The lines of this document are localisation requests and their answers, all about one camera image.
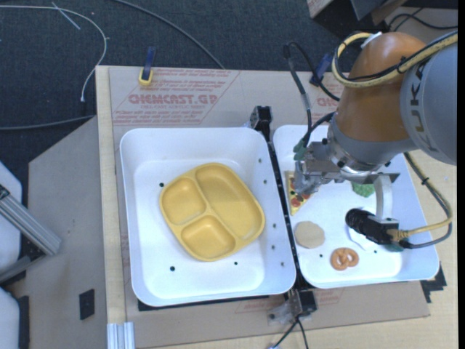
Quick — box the orange pretzel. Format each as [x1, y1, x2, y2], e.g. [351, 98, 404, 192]
[330, 247, 360, 272]

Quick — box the tan round biscuit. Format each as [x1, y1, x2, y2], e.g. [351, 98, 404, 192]
[294, 220, 326, 249]

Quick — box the black cylinder on white bracket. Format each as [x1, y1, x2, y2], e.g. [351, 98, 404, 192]
[344, 172, 401, 246]

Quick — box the thin black rod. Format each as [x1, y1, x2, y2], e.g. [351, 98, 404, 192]
[267, 139, 302, 291]

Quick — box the white plastic tray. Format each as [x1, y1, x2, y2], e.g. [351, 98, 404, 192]
[272, 124, 441, 290]
[119, 127, 297, 308]

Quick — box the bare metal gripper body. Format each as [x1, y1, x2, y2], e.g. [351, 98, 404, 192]
[302, 140, 387, 185]

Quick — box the green broccoli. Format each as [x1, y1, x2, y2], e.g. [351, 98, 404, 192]
[351, 180, 376, 198]

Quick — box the brown cardboard board red print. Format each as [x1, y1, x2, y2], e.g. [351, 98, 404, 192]
[108, 67, 432, 327]

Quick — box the toy pizza slice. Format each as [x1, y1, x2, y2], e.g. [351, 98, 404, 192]
[283, 169, 312, 217]

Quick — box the yellow divided plate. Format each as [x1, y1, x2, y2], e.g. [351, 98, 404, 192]
[158, 162, 267, 262]

